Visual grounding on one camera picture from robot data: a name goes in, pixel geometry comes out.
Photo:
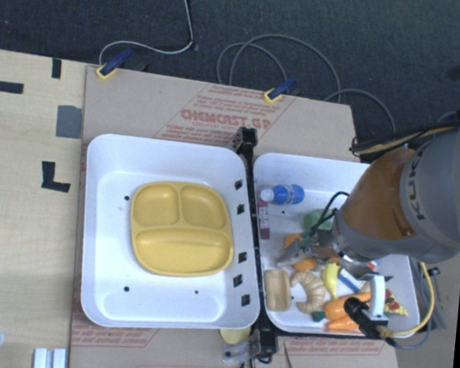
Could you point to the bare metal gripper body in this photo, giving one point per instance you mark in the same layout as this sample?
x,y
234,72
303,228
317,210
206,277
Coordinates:
x,y
331,253

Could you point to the black cylinder on white bracket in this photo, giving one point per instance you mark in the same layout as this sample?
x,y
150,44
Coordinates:
x,y
375,296

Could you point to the brown cardboard board red print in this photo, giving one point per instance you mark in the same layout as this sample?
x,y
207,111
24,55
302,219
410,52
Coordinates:
x,y
140,104

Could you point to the white plastic tray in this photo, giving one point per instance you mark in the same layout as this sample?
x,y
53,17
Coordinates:
x,y
105,247
297,170

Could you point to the tan croissant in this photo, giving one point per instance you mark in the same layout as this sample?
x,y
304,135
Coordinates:
x,y
313,288

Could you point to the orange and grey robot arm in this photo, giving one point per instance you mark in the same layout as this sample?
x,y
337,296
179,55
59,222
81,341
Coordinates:
x,y
408,198

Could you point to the yellow divided plate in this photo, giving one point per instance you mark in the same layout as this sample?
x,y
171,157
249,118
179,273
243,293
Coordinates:
x,y
182,231

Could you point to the clear bottle with blue label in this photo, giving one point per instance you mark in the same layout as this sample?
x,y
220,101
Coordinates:
x,y
288,194

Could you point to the large orange carrot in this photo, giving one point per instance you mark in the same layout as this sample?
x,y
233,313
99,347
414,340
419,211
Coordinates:
x,y
337,306

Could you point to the small orange toy food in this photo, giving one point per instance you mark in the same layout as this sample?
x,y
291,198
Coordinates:
x,y
293,239

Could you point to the pizza slice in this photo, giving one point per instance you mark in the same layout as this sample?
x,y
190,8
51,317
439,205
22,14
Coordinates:
x,y
394,306

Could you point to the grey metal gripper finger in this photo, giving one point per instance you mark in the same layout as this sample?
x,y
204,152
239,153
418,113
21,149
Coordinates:
x,y
289,258

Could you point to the tan bread bun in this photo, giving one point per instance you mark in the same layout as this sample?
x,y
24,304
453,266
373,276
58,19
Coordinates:
x,y
277,290

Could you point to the green toy vegetable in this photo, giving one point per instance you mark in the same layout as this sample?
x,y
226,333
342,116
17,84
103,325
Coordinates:
x,y
312,220

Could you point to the yellow banana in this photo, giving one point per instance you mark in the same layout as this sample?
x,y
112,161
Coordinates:
x,y
330,277

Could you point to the small orange carrot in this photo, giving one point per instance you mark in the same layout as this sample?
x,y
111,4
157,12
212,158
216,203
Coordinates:
x,y
342,325

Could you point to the purple and white carton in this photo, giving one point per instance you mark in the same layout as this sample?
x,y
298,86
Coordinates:
x,y
264,219

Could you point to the yellow round object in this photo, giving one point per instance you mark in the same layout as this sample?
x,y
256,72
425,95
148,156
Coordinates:
x,y
234,335

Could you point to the orange round toy food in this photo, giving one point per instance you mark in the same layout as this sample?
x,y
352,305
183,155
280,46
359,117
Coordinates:
x,y
305,264

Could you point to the blue and white packet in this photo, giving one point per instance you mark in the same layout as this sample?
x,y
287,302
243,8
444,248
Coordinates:
x,y
348,280

